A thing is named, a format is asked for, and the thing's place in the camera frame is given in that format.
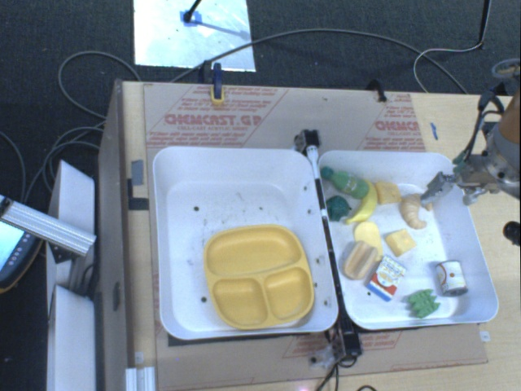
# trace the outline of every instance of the screen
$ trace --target screen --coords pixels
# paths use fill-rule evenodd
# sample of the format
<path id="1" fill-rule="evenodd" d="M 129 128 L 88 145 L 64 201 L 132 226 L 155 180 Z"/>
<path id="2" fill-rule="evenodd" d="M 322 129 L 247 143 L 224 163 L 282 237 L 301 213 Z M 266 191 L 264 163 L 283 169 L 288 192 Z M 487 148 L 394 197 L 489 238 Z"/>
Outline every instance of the screen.
<path id="1" fill-rule="evenodd" d="M 24 231 L 21 229 L 0 222 L 0 270 L 6 265 L 7 259 L 23 235 Z"/>

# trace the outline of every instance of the blue mark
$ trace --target blue mark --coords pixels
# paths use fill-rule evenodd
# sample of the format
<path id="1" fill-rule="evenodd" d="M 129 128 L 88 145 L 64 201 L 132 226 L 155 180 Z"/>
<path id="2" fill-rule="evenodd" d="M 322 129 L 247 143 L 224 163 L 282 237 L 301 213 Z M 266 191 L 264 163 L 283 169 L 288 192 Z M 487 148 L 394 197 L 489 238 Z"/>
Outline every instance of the blue mark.
<path id="1" fill-rule="evenodd" d="M 192 15 L 192 19 L 189 23 L 186 23 L 185 20 L 183 19 L 183 16 L 185 15 L 185 13 L 187 13 L 188 10 L 185 10 L 185 11 L 180 11 L 179 12 L 179 16 L 181 17 L 181 22 L 188 28 L 191 28 L 193 26 L 197 26 L 198 23 L 201 23 L 203 21 L 203 16 L 198 12 L 198 11 L 194 11 L 194 14 Z"/>
<path id="2" fill-rule="evenodd" d="M 432 136 L 434 136 L 434 139 L 438 140 L 438 134 L 436 133 L 436 126 L 434 126 L 434 123 L 431 122 L 431 129 L 432 129 Z"/>

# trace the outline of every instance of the phone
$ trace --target phone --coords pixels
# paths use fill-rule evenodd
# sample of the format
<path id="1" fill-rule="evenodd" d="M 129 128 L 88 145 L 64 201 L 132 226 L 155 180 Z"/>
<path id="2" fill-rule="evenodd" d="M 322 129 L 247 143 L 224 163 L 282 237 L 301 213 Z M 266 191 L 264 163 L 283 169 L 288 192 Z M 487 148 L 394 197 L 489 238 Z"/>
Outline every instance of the phone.
<path id="1" fill-rule="evenodd" d="M 0 222 L 0 293 L 12 288 L 31 266 L 42 240 Z"/>

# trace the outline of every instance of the croissant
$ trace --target croissant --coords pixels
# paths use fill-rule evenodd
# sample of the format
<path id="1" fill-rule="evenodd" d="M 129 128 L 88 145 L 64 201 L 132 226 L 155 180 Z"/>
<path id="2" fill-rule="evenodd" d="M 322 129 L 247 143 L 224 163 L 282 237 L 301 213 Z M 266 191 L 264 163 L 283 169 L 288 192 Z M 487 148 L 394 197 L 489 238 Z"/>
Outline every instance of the croissant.
<path id="1" fill-rule="evenodd" d="M 401 216 L 413 229 L 423 229 L 427 225 L 427 222 L 420 220 L 418 217 L 420 206 L 419 194 L 408 195 L 400 203 Z"/>

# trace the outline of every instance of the white tray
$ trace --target white tray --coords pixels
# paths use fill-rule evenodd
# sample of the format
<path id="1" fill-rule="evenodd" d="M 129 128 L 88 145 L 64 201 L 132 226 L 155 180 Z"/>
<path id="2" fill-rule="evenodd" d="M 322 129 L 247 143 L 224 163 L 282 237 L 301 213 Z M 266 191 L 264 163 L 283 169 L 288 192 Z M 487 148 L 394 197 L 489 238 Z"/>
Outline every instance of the white tray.
<path id="1" fill-rule="evenodd" d="M 224 336 L 323 332 L 338 305 L 311 164 L 300 153 L 275 149 L 169 147 L 153 165 L 160 271 L 160 317 L 184 340 Z M 238 330 L 213 308 L 203 250 L 219 231 L 278 224 L 306 252 L 315 288 L 311 311 L 293 323 Z"/>
<path id="2" fill-rule="evenodd" d="M 423 193 L 427 184 L 439 171 L 452 173 L 450 160 L 435 153 L 412 152 L 346 152 L 330 151 L 320 159 L 320 166 L 349 171 L 371 182 L 394 182 L 401 194 Z M 326 198 L 339 194 L 324 182 Z M 367 289 L 370 274 L 363 280 L 351 280 L 341 275 L 344 301 L 349 316 L 359 326 L 371 329 L 390 329 L 435 326 L 455 323 L 482 323 L 497 313 L 497 296 L 494 290 L 483 251 L 479 244 L 469 209 L 462 203 L 462 190 L 455 187 L 434 203 L 431 212 L 420 210 L 420 218 L 427 222 L 425 229 L 410 229 L 400 216 L 398 204 L 378 205 L 370 221 L 380 230 L 383 254 L 394 257 L 384 237 L 406 228 L 418 244 L 400 258 L 407 273 L 398 285 L 395 296 L 386 302 Z M 356 209 L 358 202 L 345 196 Z M 331 222 L 331 236 L 339 268 L 354 245 L 353 228 Z M 443 297 L 436 278 L 436 264 L 458 260 L 468 285 L 468 293 L 459 297 Z M 431 288 L 438 296 L 440 308 L 425 319 L 412 317 L 406 297 L 418 290 Z"/>

